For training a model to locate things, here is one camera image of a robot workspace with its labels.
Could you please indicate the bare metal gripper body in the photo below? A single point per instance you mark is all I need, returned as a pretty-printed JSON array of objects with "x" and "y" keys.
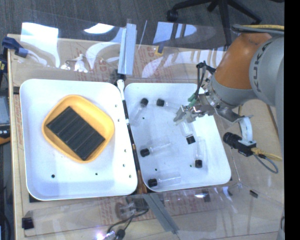
[{"x": 211, "y": 106}]

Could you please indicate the thin black and white rod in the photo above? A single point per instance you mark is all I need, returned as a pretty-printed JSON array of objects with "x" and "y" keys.
[{"x": 130, "y": 131}]

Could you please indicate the yellow plate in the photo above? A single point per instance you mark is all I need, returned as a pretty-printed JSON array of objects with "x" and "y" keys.
[{"x": 52, "y": 139}]

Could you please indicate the black office chair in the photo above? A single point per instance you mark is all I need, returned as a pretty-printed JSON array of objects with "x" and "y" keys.
[{"x": 223, "y": 1}]

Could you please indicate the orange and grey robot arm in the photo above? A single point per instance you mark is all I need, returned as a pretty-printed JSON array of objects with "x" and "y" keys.
[{"x": 262, "y": 66}]

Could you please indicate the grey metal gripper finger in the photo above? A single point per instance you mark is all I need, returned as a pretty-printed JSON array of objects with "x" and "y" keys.
[
  {"x": 193, "y": 114},
  {"x": 180, "y": 114}
]

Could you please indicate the black ridged rectangular slab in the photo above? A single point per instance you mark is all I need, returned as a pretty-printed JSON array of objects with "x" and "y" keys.
[{"x": 75, "y": 132}]

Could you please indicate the white plastic tray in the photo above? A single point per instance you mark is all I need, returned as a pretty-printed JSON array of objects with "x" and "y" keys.
[
  {"x": 170, "y": 131},
  {"x": 40, "y": 179}
]

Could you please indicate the clear plastic bottle black cap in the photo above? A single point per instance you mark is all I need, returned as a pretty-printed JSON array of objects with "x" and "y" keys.
[
  {"x": 145, "y": 152},
  {"x": 160, "y": 102},
  {"x": 152, "y": 182},
  {"x": 144, "y": 102},
  {"x": 190, "y": 140},
  {"x": 198, "y": 163}
]

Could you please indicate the brown cardboard board red print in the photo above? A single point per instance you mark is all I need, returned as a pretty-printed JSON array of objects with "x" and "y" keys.
[{"x": 65, "y": 214}]

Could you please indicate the black cylinder on white bracket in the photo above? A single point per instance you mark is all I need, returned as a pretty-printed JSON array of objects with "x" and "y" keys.
[{"x": 236, "y": 140}]

